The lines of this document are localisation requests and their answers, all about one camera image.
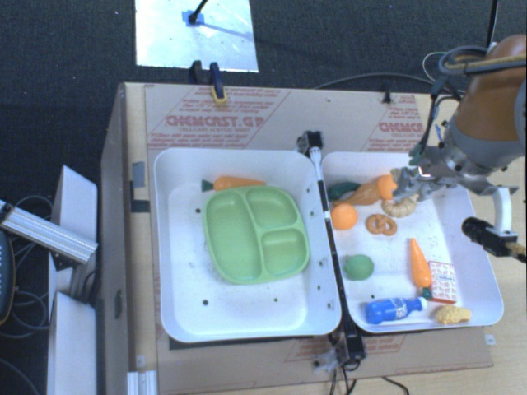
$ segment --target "black floor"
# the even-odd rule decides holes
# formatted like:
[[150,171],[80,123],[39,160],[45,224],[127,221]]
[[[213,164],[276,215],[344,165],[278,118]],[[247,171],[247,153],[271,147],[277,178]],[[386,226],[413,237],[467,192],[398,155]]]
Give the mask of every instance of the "black floor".
[[[233,86],[311,88],[367,72],[425,77],[426,54],[485,45],[491,3],[250,0],[260,73],[227,73],[224,80]],[[527,0],[500,0],[495,39],[524,34],[526,12]],[[134,15],[134,0],[0,0],[0,199],[52,199],[62,165],[98,183],[117,85],[187,81],[181,69],[136,66]],[[383,82],[354,81],[347,88],[379,90]],[[415,81],[390,85],[394,91],[428,91]],[[37,295],[46,292],[44,251],[26,258],[18,284]],[[38,323],[37,306],[18,309]],[[11,333],[25,332],[12,320],[6,326]],[[23,340],[0,336],[0,359],[19,367],[40,393],[46,357],[46,331]],[[0,393],[32,392],[0,363]]]

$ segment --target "blue bottle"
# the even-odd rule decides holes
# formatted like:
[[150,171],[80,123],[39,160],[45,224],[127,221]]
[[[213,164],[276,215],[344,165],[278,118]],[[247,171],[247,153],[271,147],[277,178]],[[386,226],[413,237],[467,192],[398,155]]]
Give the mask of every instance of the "blue bottle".
[[377,325],[384,321],[406,318],[414,310],[426,308],[427,301],[423,297],[371,301],[366,305],[366,320],[368,323]]

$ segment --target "tray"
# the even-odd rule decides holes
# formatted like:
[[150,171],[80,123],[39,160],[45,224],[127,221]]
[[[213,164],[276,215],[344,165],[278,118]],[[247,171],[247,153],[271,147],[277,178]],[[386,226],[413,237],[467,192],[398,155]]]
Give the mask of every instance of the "tray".
[[[367,183],[393,168],[408,165],[408,156],[394,153],[334,152],[323,160],[326,187],[342,181]],[[341,269],[348,255],[366,254],[374,264],[373,275],[364,281],[350,281],[343,273],[347,306],[355,323],[372,333],[409,332],[427,329],[487,326],[503,315],[503,301],[488,255],[461,231],[461,224],[473,216],[468,192],[461,187],[443,189],[431,199],[419,202],[416,211],[396,219],[397,234],[372,235],[365,227],[371,214],[383,213],[380,202],[357,206],[359,220],[350,230],[334,230]],[[472,310],[469,322],[444,325],[435,321],[438,308],[445,305],[429,302],[426,310],[413,312],[394,322],[369,324],[364,306],[372,300],[418,296],[412,282],[409,263],[409,239],[416,238],[428,261],[451,263],[455,269],[457,298],[455,305]]]
[[[161,321],[172,338],[301,337],[324,335],[338,326],[341,306],[309,159],[294,151],[172,148],[152,168]],[[201,180],[221,175],[260,179],[291,196],[309,242],[310,260],[300,273],[247,286],[220,275],[205,238],[203,213],[211,194],[201,191]]]
[[236,284],[288,278],[310,258],[300,212],[280,188],[249,186],[214,193],[205,203],[203,226],[216,269]]

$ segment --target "black rod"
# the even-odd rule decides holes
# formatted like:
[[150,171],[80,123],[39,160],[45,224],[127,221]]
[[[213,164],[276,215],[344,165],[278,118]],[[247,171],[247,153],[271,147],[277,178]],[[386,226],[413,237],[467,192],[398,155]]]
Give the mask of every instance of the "black rod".
[[195,24],[196,23],[196,20],[198,19],[198,15],[199,13],[201,12],[201,10],[203,9],[203,6],[205,6],[205,4],[207,4],[208,0],[202,0],[200,3],[199,3],[199,6],[198,8],[189,15],[189,22],[191,24]]
[[487,47],[489,47],[492,42],[494,29],[496,28],[497,6],[498,0],[492,0],[491,18],[488,22]]

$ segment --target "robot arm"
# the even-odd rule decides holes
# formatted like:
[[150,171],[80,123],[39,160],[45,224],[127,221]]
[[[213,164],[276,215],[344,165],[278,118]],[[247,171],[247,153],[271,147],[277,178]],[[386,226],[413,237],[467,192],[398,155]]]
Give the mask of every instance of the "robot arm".
[[463,231],[487,251],[523,262],[525,253],[513,246],[517,236],[510,232],[510,193],[517,188],[497,187],[487,177],[525,156],[526,49],[527,36],[514,35],[488,52],[463,47],[447,53],[440,61],[441,72],[473,75],[468,89],[444,135],[438,133],[438,146],[427,146],[438,110],[439,92],[432,94],[427,130],[410,152],[410,166],[393,172],[396,200],[415,193],[423,200],[439,188],[458,184],[477,195],[493,196],[496,224],[468,219]]

